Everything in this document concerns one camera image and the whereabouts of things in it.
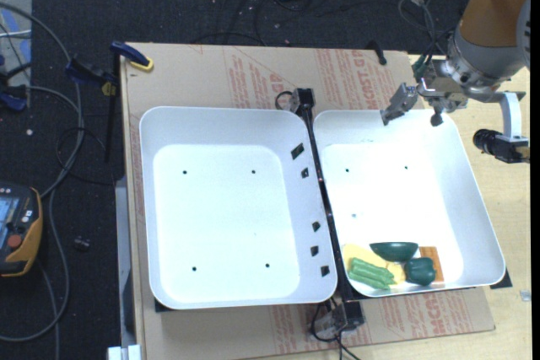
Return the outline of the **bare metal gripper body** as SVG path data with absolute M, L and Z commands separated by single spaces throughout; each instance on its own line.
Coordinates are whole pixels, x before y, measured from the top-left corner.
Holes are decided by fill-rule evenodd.
M 499 78 L 450 58 L 416 64 L 415 79 L 418 93 L 436 112 L 465 108 L 470 99 L 489 102 L 501 85 Z

